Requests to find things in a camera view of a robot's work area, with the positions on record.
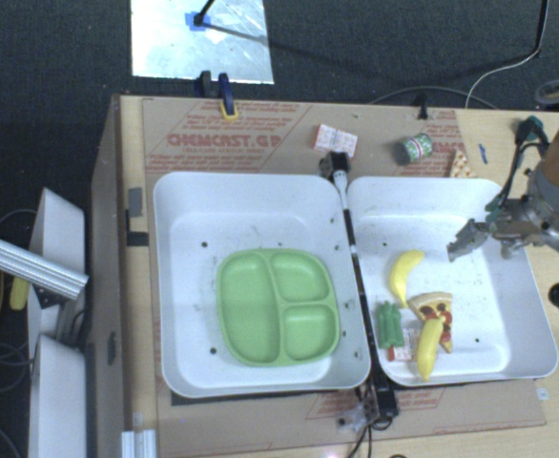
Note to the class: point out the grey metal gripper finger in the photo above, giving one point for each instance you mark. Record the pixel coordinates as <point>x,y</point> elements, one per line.
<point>511,250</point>
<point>465,241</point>

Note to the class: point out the green and white can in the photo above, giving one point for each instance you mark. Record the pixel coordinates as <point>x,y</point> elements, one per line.
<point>417,148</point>

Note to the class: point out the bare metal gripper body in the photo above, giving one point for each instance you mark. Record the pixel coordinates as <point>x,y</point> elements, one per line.
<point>523,227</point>

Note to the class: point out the orange triangular toy slice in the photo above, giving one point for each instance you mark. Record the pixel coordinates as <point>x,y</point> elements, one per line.
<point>461,166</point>

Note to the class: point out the toy pizza slice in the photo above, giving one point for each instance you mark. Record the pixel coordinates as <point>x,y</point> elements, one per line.
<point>432,306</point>

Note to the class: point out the yellow banana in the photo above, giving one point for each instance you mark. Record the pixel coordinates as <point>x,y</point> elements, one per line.
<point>428,346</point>
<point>401,275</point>

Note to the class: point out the brown cardboard board red print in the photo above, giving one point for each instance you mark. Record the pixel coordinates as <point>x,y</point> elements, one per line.
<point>260,136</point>

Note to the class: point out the green divided plate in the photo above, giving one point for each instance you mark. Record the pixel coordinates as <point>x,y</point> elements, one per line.
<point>255,303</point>

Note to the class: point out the white and red packet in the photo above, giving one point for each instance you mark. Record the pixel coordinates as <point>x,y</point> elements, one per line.
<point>409,346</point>

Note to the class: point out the thin black and white rod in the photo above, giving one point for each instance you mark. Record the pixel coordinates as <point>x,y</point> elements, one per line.
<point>356,256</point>

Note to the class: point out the green toy bean bundle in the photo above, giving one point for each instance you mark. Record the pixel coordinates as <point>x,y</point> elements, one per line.
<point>389,325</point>

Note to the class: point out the white plastic tray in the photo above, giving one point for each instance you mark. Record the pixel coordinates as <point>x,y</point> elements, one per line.
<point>494,313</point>
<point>241,208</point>

